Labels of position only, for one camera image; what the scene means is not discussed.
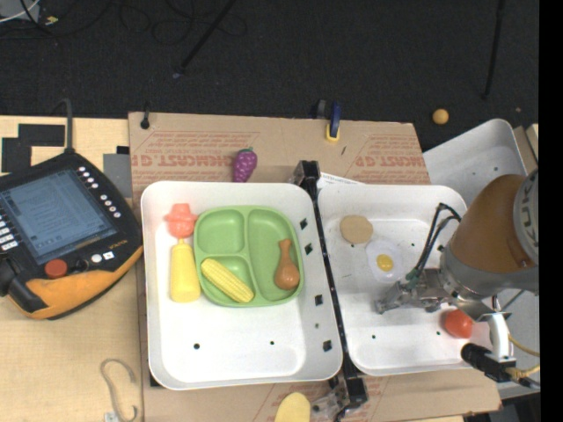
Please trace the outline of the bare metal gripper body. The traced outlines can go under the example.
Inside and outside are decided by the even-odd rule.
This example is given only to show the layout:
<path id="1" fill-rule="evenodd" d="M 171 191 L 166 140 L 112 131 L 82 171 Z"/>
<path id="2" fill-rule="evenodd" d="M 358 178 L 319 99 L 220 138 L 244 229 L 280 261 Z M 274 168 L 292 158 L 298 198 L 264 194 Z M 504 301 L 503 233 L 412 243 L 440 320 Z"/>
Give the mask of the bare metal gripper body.
<path id="1" fill-rule="evenodd" d="M 405 293 L 403 302 L 408 307 L 424 309 L 428 313 L 436 312 L 443 304 L 453 303 L 453 296 L 444 286 L 439 268 L 413 269 L 401 284 Z"/>

